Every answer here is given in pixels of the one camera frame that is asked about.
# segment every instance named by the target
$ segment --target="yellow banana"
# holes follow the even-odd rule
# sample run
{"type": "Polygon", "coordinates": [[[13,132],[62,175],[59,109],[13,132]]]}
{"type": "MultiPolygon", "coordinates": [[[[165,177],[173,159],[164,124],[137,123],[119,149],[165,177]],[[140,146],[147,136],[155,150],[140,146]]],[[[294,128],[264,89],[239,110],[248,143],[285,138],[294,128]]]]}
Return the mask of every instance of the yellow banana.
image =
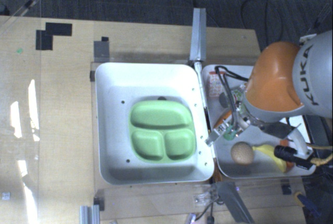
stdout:
{"type": "Polygon", "coordinates": [[[274,160],[274,162],[276,163],[276,165],[278,166],[278,168],[282,171],[282,172],[286,172],[287,170],[287,163],[280,159],[277,158],[274,155],[274,147],[269,145],[269,144],[263,144],[260,146],[252,146],[252,149],[255,151],[260,151],[262,153],[264,153],[265,155],[268,155],[272,160],[274,160]]]}

